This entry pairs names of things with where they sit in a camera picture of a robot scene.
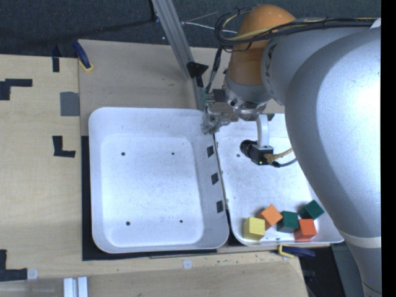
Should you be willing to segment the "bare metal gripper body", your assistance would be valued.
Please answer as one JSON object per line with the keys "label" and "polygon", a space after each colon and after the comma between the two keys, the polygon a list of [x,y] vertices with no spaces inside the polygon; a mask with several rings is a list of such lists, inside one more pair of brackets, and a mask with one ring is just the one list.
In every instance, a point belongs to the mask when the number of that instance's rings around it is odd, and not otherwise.
{"label": "bare metal gripper body", "polygon": [[205,114],[231,118],[231,122],[242,119],[255,121],[258,114],[265,110],[267,102],[254,103],[241,99],[232,91],[213,89],[205,99]]}

